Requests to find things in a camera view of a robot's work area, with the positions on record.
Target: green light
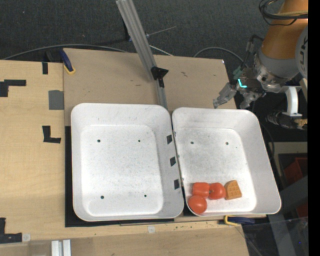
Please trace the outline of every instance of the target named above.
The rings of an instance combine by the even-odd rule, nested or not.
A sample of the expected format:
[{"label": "green light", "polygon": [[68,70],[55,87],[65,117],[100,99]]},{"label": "green light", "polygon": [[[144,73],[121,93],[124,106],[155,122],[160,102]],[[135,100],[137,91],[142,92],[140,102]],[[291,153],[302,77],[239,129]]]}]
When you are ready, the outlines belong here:
[{"label": "green light", "polygon": [[239,86],[240,86],[241,88],[247,88],[247,86],[246,86],[246,85],[243,85],[243,84],[242,84],[242,82],[241,82],[241,80],[240,80],[240,79],[238,79],[238,82],[239,82]]}]

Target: gray tape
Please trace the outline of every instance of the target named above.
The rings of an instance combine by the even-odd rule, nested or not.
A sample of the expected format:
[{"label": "gray tape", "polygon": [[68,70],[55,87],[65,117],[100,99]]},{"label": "gray tape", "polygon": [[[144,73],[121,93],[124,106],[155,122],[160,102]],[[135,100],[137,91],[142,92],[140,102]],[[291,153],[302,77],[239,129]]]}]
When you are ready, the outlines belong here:
[{"label": "gray tape", "polygon": [[49,110],[64,110],[64,92],[60,90],[50,90],[49,92]]}]

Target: red toy tomato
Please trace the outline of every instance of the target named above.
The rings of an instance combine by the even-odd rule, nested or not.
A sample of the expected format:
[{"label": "red toy tomato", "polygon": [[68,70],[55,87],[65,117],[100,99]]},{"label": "red toy tomato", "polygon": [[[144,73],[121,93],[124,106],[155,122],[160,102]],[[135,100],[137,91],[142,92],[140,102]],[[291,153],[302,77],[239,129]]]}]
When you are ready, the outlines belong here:
[{"label": "red toy tomato", "polygon": [[188,205],[195,214],[202,214],[207,209],[207,201],[200,195],[191,196]]},{"label": "red toy tomato", "polygon": [[196,182],[192,186],[192,195],[207,198],[210,185],[206,182]]},{"label": "red toy tomato", "polygon": [[226,197],[226,189],[224,185],[219,182],[212,183],[209,188],[209,198],[213,200]]}]

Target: tray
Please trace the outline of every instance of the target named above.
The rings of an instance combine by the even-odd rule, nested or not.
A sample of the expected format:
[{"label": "tray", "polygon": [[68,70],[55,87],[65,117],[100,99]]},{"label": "tray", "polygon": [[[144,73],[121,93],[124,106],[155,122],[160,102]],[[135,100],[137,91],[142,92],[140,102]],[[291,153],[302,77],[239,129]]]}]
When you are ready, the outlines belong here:
[{"label": "tray", "polygon": [[85,221],[177,217],[184,208],[169,112],[81,103],[71,112],[73,208]]},{"label": "tray", "polygon": [[242,197],[207,199],[198,216],[274,214],[281,200],[257,117],[243,109],[182,107],[172,114],[186,201],[195,182],[237,180]]}]

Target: wooden table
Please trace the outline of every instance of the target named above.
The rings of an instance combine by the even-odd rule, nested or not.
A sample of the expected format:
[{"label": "wooden table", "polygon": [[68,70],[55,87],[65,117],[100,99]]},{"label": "wooden table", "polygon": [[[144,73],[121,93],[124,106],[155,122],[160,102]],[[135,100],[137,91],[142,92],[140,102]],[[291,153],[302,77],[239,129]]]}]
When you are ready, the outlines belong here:
[{"label": "wooden table", "polygon": [[[5,232],[30,234],[31,241],[72,239],[72,251],[78,252],[88,252],[90,238],[97,255],[103,255],[103,241],[118,253],[133,248],[137,251],[131,255],[150,255],[150,249],[142,253],[137,246],[148,241],[141,247],[158,246],[159,252],[166,252],[159,255],[188,255],[186,249],[194,242],[198,250],[207,245],[208,252],[247,256],[241,226],[220,225],[216,220],[221,217],[179,216],[174,223],[152,224],[153,234],[148,234],[150,224],[65,227],[65,126],[70,125],[72,107],[81,102],[157,103],[154,83],[147,80],[137,54],[65,51],[74,75],[68,75],[61,63],[48,63],[48,74],[43,74],[41,62],[0,61],[0,82],[26,80],[26,86],[10,86],[8,97],[0,97],[0,217],[6,218]],[[171,112],[178,107],[212,108],[213,98],[228,80],[222,60],[162,55],[155,59],[159,67],[169,69],[164,82]],[[48,94],[53,90],[64,91],[64,110],[49,109]],[[236,106],[232,100],[223,108]],[[61,142],[44,142],[42,126],[50,126],[51,137]],[[18,249],[1,246],[0,255],[12,250]]]}]

